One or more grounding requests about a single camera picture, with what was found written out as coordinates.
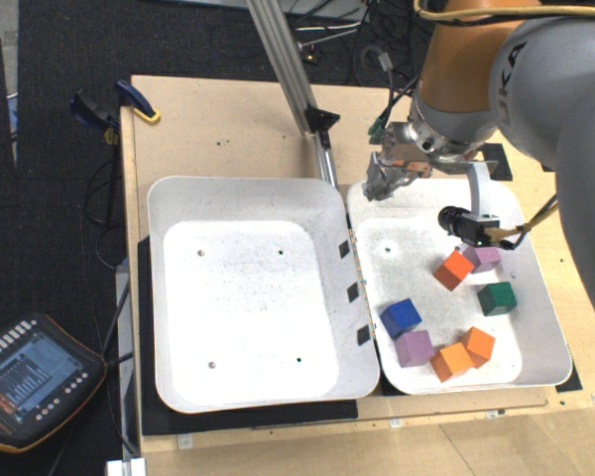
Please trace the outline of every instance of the dark background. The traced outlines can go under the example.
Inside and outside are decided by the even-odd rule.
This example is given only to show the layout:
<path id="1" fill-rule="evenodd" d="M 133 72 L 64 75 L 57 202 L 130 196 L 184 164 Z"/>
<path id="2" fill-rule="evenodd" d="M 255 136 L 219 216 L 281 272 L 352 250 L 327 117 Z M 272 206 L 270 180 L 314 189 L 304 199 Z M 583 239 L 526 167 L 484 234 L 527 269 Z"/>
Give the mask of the dark background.
<path id="1" fill-rule="evenodd" d="M 403 86 L 419 73 L 432 31 L 413 15 L 412 2 L 372 5 L 369 23 L 358 34 L 316 50 L 317 64 L 305 64 L 310 81 L 383 85 L 375 64 L 358 61 L 361 50 L 375 44 L 391 54 L 395 84 Z M 20 0 L 19 11 L 17 169 L 0 50 L 0 325 L 21 313 L 46 312 L 98 350 L 115 308 L 114 267 L 125 255 L 123 225 L 102 234 L 84 217 L 89 184 L 108 179 L 105 167 L 93 175 L 110 161 L 112 150 L 98 131 L 71 117 L 70 99 L 83 88 L 115 110 L 114 82 L 139 73 L 276 79 L 247 11 L 135 0 Z M 326 23 L 289 21 L 292 26 Z M 302 41 L 323 37 L 297 34 Z M 105 194 L 102 188 L 92 197 L 91 216 L 103 217 Z M 117 219 L 121 208 L 117 195 Z M 121 458 L 113 423 L 118 417 L 114 380 L 110 390 L 112 406 L 105 389 L 86 406 L 57 474 L 99 475 L 106 461 Z M 0 453 L 0 475 L 48 474 L 66 431 L 27 453 Z"/>

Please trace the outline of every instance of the empty white tray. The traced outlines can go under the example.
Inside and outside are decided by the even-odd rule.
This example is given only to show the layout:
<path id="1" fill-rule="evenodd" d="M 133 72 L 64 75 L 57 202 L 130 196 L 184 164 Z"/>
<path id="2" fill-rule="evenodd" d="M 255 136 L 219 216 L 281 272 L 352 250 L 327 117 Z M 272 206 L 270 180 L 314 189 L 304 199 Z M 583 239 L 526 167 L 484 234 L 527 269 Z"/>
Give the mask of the empty white tray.
<path id="1" fill-rule="evenodd" d="M 489 188 L 501 227 L 524 223 L 511 191 L 495 181 Z M 437 222 L 445 206 L 471 208 L 466 179 L 418 179 L 394 197 L 372 202 L 356 183 L 347 198 L 381 364 L 393 386 L 414 395 L 556 385 L 568 378 L 570 355 L 529 237 L 515 251 L 501 250 L 503 260 L 495 270 L 470 274 L 453 292 L 433 276 L 454 248 L 466 247 Z M 485 316 L 477 293 L 496 282 L 511 283 L 518 305 L 508 314 Z M 492 359 L 444 383 L 429 363 L 402 368 L 379 315 L 406 298 L 422 319 L 416 330 L 427 330 L 435 349 L 457 342 L 476 326 L 496 337 Z"/>
<path id="2" fill-rule="evenodd" d="M 362 336 L 371 319 L 337 190 L 319 179 L 170 177 L 150 189 L 148 211 L 156 386 L 170 408 L 373 391 L 379 363 Z"/>

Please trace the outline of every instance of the cube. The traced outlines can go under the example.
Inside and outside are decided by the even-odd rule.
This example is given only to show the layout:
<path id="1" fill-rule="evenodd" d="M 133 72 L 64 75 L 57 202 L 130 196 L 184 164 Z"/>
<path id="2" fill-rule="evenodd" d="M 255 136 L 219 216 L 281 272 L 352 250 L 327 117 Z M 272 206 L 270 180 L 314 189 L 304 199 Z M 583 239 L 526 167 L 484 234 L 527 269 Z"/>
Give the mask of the cube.
<path id="1" fill-rule="evenodd" d="M 474 269 L 474 265 L 460 252 L 454 250 L 435 271 L 434 276 L 450 291 L 465 280 L 465 277 Z"/>
<path id="2" fill-rule="evenodd" d="M 478 300 L 485 315 L 509 313 L 518 304 L 512 285 L 508 282 L 488 284 L 478 292 Z"/>
<path id="3" fill-rule="evenodd" d="M 503 259 L 496 247 L 467 247 L 463 256 L 474 265 L 472 274 L 489 272 L 496 268 Z"/>
<path id="4" fill-rule="evenodd" d="M 443 347 L 429 362 L 441 383 L 460 376 L 474 367 L 474 362 L 462 342 Z"/>
<path id="5" fill-rule="evenodd" d="M 402 367 L 425 365 L 436 354 L 429 333 L 424 329 L 403 333 L 395 341 L 395 348 Z"/>
<path id="6" fill-rule="evenodd" d="M 380 315 L 388 334 L 396 340 L 405 331 L 414 330 L 421 319 L 411 299 L 393 303 Z"/>
<path id="7" fill-rule="evenodd" d="M 496 337 L 472 326 L 460 339 L 467 349 L 475 368 L 480 368 L 492 358 Z"/>

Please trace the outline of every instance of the red-orange block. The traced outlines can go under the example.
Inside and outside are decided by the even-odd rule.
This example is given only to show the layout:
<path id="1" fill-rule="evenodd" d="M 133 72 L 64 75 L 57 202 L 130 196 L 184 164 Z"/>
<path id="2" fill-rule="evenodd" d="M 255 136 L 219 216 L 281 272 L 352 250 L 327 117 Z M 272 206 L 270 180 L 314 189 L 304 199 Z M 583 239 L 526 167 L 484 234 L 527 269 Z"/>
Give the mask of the red-orange block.
<path id="1" fill-rule="evenodd" d="M 474 269 L 474 265 L 457 250 L 443 261 L 434 272 L 434 276 L 450 291 L 454 291 L 465 277 Z"/>
<path id="2" fill-rule="evenodd" d="M 443 347 L 429 362 L 441 383 L 464 374 L 474 366 L 462 342 Z"/>
<path id="3" fill-rule="evenodd" d="M 492 358 L 494 351 L 494 344 L 496 337 L 489 333 L 472 326 L 467 333 L 465 333 L 460 341 L 467 349 L 474 367 L 480 368 Z"/>

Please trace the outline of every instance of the pink block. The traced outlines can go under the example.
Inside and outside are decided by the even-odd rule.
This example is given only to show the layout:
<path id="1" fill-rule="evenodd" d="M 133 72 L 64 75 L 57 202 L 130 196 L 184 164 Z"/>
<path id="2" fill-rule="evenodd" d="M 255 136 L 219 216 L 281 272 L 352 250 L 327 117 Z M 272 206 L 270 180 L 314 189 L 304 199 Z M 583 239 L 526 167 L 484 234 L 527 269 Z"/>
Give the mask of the pink block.
<path id="1" fill-rule="evenodd" d="M 435 354 L 426 330 L 408 331 L 395 341 L 397 356 L 402 367 L 425 365 Z"/>
<path id="2" fill-rule="evenodd" d="M 473 274 L 489 272 L 503 259 L 496 247 L 467 247 L 463 256 L 474 265 Z"/>

